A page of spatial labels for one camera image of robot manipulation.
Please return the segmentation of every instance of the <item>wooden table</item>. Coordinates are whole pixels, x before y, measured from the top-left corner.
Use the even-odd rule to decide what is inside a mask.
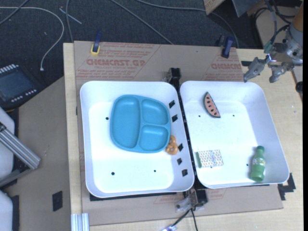
[[[241,61],[252,61],[258,56],[264,57],[262,50],[237,49]],[[76,116],[76,86],[74,69],[74,45],[64,44],[64,77],[66,95],[67,138],[70,175],[71,214],[82,213],[80,190],[80,170],[78,152],[78,132]],[[271,211],[246,212],[227,215],[196,217],[198,229],[208,231],[221,230],[262,230],[289,231],[304,229],[303,209],[303,104],[295,91],[295,80],[286,73],[275,83],[269,83],[270,69],[265,68],[260,76],[252,79],[264,91],[269,109],[280,138],[290,172],[292,172],[296,190],[286,194],[283,209]],[[174,219],[147,222],[133,222],[104,226],[91,226],[91,231],[160,231],[174,223]],[[194,230],[191,217],[183,219],[178,225],[179,231]]]

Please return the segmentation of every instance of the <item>blue clamp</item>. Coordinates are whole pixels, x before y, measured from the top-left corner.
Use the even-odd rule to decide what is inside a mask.
[[[231,46],[233,44],[233,37],[232,36],[227,36],[226,41],[225,41],[225,48],[222,50],[221,56],[224,58],[229,58],[229,53]]]
[[[95,42],[94,44],[92,44],[91,47],[91,54],[93,56],[97,56],[98,53],[100,52],[100,40],[101,40],[101,36],[102,36],[103,32],[102,31],[98,31],[96,34],[96,38],[95,38]]]

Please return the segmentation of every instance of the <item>blue plastic tray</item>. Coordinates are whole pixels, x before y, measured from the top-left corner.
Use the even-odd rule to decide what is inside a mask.
[[[110,135],[117,147],[156,153],[170,138],[170,114],[160,101],[138,95],[118,97],[110,117]]]

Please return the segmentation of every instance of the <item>watermelon slice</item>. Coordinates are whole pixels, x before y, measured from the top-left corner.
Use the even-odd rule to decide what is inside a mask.
[[[208,113],[216,118],[220,118],[220,114],[219,111],[211,97],[211,95],[206,92],[206,94],[204,95],[204,99],[203,99],[203,103],[205,106],[205,109],[208,111]]]

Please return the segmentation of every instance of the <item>plastic bottle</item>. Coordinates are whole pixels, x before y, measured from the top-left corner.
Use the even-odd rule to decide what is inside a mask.
[[[263,156],[264,147],[257,146],[256,154],[252,160],[252,171],[250,178],[254,181],[262,181],[264,179],[265,158]]]

